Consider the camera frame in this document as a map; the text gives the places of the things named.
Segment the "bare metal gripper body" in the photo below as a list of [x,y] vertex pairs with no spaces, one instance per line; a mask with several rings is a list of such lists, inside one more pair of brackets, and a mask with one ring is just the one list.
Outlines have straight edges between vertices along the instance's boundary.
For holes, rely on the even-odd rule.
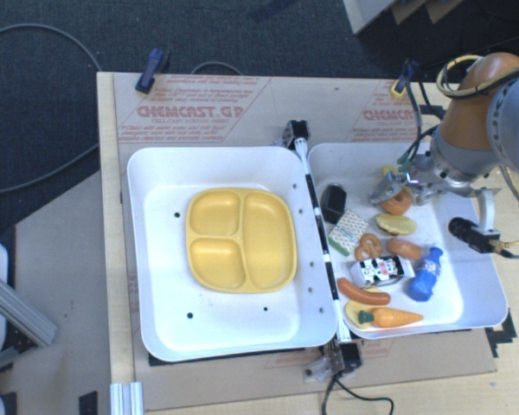
[[464,198],[476,197],[479,190],[473,188],[472,183],[478,178],[478,166],[471,161],[472,156],[472,152],[417,154],[408,168],[412,190],[419,185],[432,185],[436,195],[452,193]]

